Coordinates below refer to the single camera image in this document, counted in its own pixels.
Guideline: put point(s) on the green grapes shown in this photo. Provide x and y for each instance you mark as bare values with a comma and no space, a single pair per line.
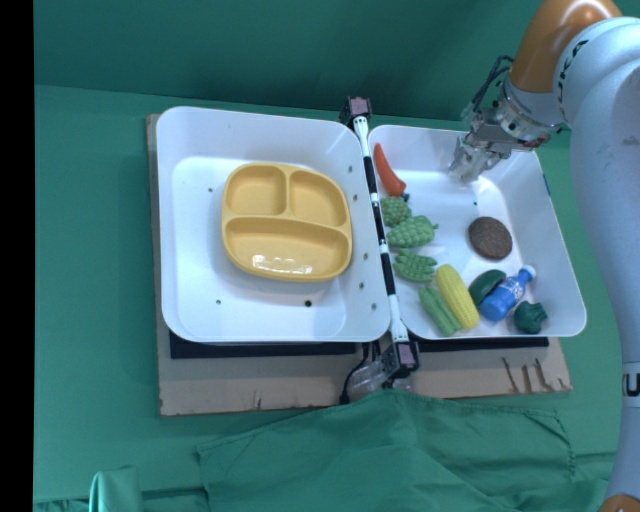
411,232

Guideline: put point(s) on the green cloth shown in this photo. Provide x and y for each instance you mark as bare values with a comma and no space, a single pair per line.
400,450

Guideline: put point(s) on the yellow corn cob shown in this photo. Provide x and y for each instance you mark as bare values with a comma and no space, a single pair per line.
457,297

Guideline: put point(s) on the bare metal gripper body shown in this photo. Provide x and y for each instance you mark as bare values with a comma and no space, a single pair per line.
500,132

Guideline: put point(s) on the blue plastic bottle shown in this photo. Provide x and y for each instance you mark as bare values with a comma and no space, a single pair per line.
502,297

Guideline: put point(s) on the green pea pods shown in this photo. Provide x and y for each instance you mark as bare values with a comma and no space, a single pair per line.
414,266

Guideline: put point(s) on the black and white thin rod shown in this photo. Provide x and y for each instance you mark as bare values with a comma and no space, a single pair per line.
386,262

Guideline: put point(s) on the white plastic tray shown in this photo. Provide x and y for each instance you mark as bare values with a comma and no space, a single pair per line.
200,280
540,280

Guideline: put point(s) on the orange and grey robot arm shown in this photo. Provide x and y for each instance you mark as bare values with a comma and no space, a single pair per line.
595,100

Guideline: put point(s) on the green asparagus bundle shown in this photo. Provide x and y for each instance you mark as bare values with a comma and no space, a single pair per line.
439,311

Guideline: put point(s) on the yellow divided plate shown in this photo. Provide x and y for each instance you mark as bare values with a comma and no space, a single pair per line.
285,245

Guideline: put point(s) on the orange carrot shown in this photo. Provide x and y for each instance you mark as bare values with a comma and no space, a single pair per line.
388,172

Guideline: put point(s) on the brown cardboard board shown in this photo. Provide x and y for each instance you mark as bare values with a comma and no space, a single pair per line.
300,380

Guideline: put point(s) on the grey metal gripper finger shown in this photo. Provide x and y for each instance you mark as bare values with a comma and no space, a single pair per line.
459,157
477,165

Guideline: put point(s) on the brown round biscuit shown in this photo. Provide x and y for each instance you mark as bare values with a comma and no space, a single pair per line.
490,238

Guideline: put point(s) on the green bumpy toy fruit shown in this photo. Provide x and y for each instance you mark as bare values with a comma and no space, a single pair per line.
395,210

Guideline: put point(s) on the dark green broccoli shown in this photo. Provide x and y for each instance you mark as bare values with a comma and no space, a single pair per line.
530,317

